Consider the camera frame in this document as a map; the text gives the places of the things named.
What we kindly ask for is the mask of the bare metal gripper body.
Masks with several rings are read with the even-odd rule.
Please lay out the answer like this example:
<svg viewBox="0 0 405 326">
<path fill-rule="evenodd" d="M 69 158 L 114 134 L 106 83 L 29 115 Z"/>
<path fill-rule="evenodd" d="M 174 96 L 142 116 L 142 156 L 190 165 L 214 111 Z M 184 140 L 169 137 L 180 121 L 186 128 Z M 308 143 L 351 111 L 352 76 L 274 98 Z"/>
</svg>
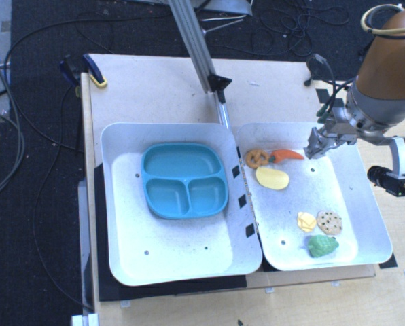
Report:
<svg viewBox="0 0 405 326">
<path fill-rule="evenodd" d="M 323 136 L 334 144 L 354 144 L 362 139 L 371 144 L 381 144 L 389 124 L 382 124 L 354 107 L 335 107 L 323 125 Z"/>
</svg>

